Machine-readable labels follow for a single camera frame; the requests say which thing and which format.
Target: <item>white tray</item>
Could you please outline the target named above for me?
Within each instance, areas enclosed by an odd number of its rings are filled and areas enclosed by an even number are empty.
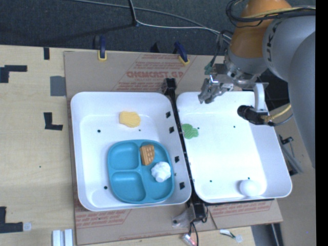
[[[208,203],[286,197],[292,190],[273,127],[254,125],[239,117],[241,105],[254,106],[253,92],[227,92],[210,104],[200,104],[199,92],[178,96],[181,124],[198,130],[185,140],[188,161],[199,198]],[[250,178],[260,188],[245,196],[241,181]]]
[[[119,123],[122,111],[136,112],[141,123],[129,128]],[[179,133],[168,98],[159,93],[81,92],[71,100],[77,190],[81,204],[91,211],[164,206],[185,203],[191,184]],[[162,202],[126,203],[111,191],[107,168],[109,148],[131,139],[149,139],[168,151],[173,167],[173,194]]]

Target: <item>white crumpled object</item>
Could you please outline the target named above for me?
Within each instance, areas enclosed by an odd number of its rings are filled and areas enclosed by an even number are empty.
[[[152,176],[157,182],[163,182],[171,177],[171,167],[167,162],[159,162],[152,169]]]

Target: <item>blue plate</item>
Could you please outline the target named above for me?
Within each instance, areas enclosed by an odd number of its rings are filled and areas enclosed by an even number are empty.
[[[141,163],[139,148],[152,144],[155,157],[151,164]],[[159,162],[167,162],[171,167],[171,177],[157,182],[151,169]],[[125,140],[115,143],[107,157],[110,184],[114,195],[129,203],[153,203],[170,197],[174,190],[174,174],[166,148],[152,140]]]

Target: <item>dark background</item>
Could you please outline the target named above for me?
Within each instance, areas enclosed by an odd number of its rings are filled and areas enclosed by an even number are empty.
[[[128,0],[87,0],[129,6]],[[179,15],[217,31],[234,31],[226,16],[230,0],[133,0],[137,8]],[[316,5],[316,0],[287,0],[292,6]],[[165,29],[132,24],[129,8],[64,0],[0,0],[0,44],[93,49],[95,36],[104,35],[106,49],[149,52],[157,42],[161,53],[172,53],[179,41],[188,54],[213,55],[216,35],[206,30]],[[143,23],[193,26],[176,17],[136,10]],[[265,72],[269,110],[288,103],[286,83]]]

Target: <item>cardboard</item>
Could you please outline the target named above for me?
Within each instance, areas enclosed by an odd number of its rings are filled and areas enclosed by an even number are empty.
[[[107,60],[97,59],[97,52],[65,52],[68,123],[74,186],[76,242],[78,245],[181,234],[187,227],[173,227],[172,218],[186,205],[161,206],[120,211],[91,212],[81,206],[77,197],[74,144],[71,125],[71,98],[84,91],[161,92],[165,78],[175,78],[176,94],[200,91],[204,67],[212,56],[189,55],[184,66],[175,54],[107,52]],[[223,57],[216,58],[217,63]],[[198,231],[282,221],[276,200],[208,206],[209,217],[199,222]]]

